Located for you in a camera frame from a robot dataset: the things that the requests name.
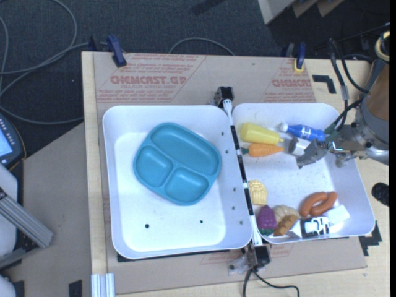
blue bottle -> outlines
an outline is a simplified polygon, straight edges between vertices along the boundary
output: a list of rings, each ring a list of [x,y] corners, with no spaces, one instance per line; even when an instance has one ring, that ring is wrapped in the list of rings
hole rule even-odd
[[[314,139],[317,139],[318,141],[325,141],[326,138],[324,131],[313,129],[302,124],[290,126],[287,123],[281,123],[279,128],[281,132],[288,132],[296,137],[300,137],[308,141],[312,141]]]

yellow bottle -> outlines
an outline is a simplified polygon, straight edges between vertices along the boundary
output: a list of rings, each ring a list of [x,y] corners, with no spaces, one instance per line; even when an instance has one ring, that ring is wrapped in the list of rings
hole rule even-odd
[[[283,142],[278,132],[268,130],[253,123],[244,123],[241,129],[241,139],[250,143],[277,145]]]

blue clamp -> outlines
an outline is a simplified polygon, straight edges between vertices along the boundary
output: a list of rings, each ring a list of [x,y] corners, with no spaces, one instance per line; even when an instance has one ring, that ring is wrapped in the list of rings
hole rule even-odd
[[[107,45],[109,50],[114,53],[113,61],[116,63],[117,67],[126,66],[126,60],[124,59],[123,51],[119,44],[118,38],[115,35],[110,34],[107,37]]]
[[[305,43],[302,42],[298,45],[297,58],[293,63],[293,70],[295,72],[302,72],[304,70],[304,59],[305,59]]]

yellow ring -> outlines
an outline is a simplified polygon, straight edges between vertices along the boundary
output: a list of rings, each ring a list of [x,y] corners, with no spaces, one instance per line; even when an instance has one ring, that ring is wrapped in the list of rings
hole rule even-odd
[[[381,58],[383,61],[385,62],[389,62],[390,56],[384,54],[381,51],[381,40],[382,39],[387,39],[390,36],[390,31],[386,31],[382,34],[382,36],[377,40],[376,45],[375,45],[375,50],[376,50],[376,54],[379,58]]]

blue plate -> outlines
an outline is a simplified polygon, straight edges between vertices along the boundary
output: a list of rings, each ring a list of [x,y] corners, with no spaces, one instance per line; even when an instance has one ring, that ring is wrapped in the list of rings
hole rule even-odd
[[[155,127],[133,163],[144,186],[179,205],[193,205],[205,197],[221,166],[220,153],[211,143],[175,123]]]

